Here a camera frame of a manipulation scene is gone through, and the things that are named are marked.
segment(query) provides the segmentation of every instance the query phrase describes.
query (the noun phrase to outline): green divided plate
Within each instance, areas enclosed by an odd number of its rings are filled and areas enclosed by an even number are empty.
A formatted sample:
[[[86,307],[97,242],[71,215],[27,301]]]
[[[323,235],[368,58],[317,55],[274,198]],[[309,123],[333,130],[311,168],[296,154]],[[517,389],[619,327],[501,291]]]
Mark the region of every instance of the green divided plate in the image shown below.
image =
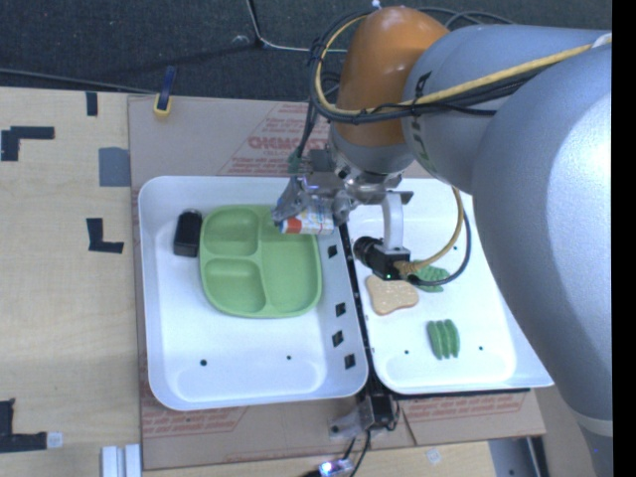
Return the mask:
[[[270,208],[228,205],[201,227],[201,278],[220,311],[249,318],[282,318],[320,300],[322,272],[313,235],[282,234]]]

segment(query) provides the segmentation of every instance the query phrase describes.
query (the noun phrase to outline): bread slice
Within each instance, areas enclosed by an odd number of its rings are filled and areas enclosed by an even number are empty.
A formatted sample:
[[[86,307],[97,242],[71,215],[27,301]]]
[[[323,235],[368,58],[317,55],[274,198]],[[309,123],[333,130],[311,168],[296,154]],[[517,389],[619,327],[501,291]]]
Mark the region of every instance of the bread slice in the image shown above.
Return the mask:
[[[415,287],[406,281],[383,281],[376,275],[370,275],[365,282],[373,310],[379,315],[412,307],[419,300]]]

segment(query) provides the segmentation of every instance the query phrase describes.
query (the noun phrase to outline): cardboard sheet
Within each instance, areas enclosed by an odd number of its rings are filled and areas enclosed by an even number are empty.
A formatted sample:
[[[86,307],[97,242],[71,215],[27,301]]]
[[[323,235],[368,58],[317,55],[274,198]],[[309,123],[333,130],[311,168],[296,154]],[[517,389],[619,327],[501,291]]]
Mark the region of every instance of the cardboard sheet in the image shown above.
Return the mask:
[[[300,102],[175,97],[170,115],[160,119],[152,104],[152,96],[128,101],[144,469],[342,454],[349,440],[330,437],[329,420],[348,413],[354,397],[181,412],[152,395],[136,206],[140,188],[163,175],[284,177],[306,108]],[[308,146],[321,148],[327,131],[320,120]],[[427,176],[416,164],[405,174]],[[532,391],[410,399],[400,408],[397,429],[374,438],[372,450],[545,432]]]

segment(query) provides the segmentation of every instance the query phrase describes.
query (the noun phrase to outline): dark floor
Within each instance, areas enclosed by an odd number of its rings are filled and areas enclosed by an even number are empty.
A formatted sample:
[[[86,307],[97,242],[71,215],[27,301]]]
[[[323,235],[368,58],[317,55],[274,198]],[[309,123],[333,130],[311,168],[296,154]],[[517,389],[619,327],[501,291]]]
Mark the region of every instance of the dark floor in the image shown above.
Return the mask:
[[[262,38],[302,50],[333,20],[373,0],[252,1]],[[612,0],[380,2],[482,11],[532,25],[612,27]],[[156,91],[173,65],[176,94],[305,99],[306,54],[265,49],[256,35],[246,0],[0,0],[0,85],[99,88],[28,72]]]

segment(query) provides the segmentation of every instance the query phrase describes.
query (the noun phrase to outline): black cable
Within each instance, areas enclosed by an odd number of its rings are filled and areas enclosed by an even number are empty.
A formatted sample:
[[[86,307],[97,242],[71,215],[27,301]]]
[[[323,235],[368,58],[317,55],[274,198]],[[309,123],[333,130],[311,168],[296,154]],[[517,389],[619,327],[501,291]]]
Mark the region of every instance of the black cable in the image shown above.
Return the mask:
[[[31,71],[19,71],[16,69],[0,68],[0,75],[22,76],[25,78],[39,78],[41,80],[63,81],[73,84],[84,84],[88,86],[100,86],[103,88],[112,88],[115,90],[123,90],[132,93],[156,93],[156,91],[144,90],[142,88],[134,88],[123,84],[104,83],[101,81],[92,81],[90,79],[68,78],[65,76],[45,75],[43,73],[33,73]]]
[[[354,477],[354,475],[356,475],[356,472],[358,472],[358,469],[360,468],[360,465],[362,464],[362,460],[365,459],[365,455],[367,454],[367,451],[369,450],[370,445],[371,445],[371,430],[367,429],[367,441],[365,442],[365,446],[362,449],[362,452],[360,453],[360,457],[358,458],[358,462],[356,463],[356,466],[354,467],[354,471],[351,472],[349,477]]]
[[[499,21],[500,23],[503,23],[505,25],[512,25],[513,22],[506,19],[506,18],[502,18],[501,16],[497,16],[496,14],[491,14],[489,12],[482,12],[482,11],[465,11],[465,12],[460,12],[455,14],[453,17],[451,17],[448,21],[446,21],[446,23],[444,23],[444,26],[446,28],[450,28],[450,26],[460,20],[460,19],[464,19],[467,21],[472,22],[473,24],[480,24],[482,23],[481,21],[475,19],[475,16],[481,16],[483,18],[489,18],[491,20],[494,21]]]
[[[387,426],[387,431],[395,431],[398,428],[400,413],[401,408],[399,407],[399,401],[396,401],[396,418]]]
[[[355,444],[356,444],[356,438],[354,437],[354,439],[351,440],[351,443],[349,444],[349,447],[347,447],[347,450],[343,454],[343,456],[342,456],[343,459],[347,459],[350,456],[351,451],[354,448]]]
[[[466,215],[466,211],[464,211],[464,227],[465,227],[464,231],[466,232],[466,252],[464,253],[464,259],[462,260],[457,270],[455,270],[449,276],[444,277],[443,279],[438,279],[436,281],[425,281],[424,279],[420,279],[414,274],[410,274],[406,278],[406,280],[410,284],[413,284],[415,286],[441,286],[442,284],[448,284],[450,281],[454,281],[455,279],[457,279],[457,277],[459,277],[463,273],[463,271],[466,269],[466,266],[468,266],[468,261],[470,260],[470,248],[472,245],[470,223],[468,221],[468,216]]]
[[[374,123],[379,121],[403,118],[406,116],[417,116],[419,114],[449,110],[459,111],[476,116],[493,116],[496,112],[495,110],[471,108],[468,106],[488,102],[506,95],[510,95],[526,81],[533,78],[538,72],[542,70],[539,69],[530,73],[525,73],[520,75],[519,77],[516,77],[515,79],[502,79],[500,81],[496,81],[495,83],[477,87],[472,90],[467,90],[465,93],[460,93],[458,95],[448,97],[447,99],[431,103],[414,103],[411,106],[386,103],[374,108],[373,111],[366,111],[363,109],[360,111],[360,113],[355,115],[342,114],[339,112],[331,111],[321,104],[315,87],[317,70],[318,67],[323,64],[324,59],[322,58],[322,56],[325,53],[325,49],[327,47],[326,45],[330,43],[334,34],[341,30],[344,26],[352,24],[354,20],[365,17],[375,10],[375,8],[371,10],[361,10],[338,18],[327,28],[327,30],[319,38],[314,41],[314,45],[311,49],[311,54],[308,61],[310,67],[309,98],[314,102],[316,110],[330,121],[357,125],[362,123]],[[419,10],[420,12],[436,11],[447,12],[448,14],[450,14],[450,11],[446,9],[434,7],[422,7],[418,8],[417,10]],[[454,13],[453,19],[463,18],[469,21],[480,23],[479,20],[475,18],[475,16],[488,17],[492,20],[497,20],[501,23],[506,24],[512,23],[505,18],[480,11]]]
[[[307,141],[309,141],[309,136],[311,135],[311,131],[314,129],[316,125],[316,119],[318,118],[318,112],[316,111],[315,104],[310,100],[307,104],[307,113],[305,114],[305,126],[302,131],[302,136],[300,138],[300,143],[296,147],[295,154],[298,159],[302,157],[302,154],[305,150],[305,146],[307,145]]]

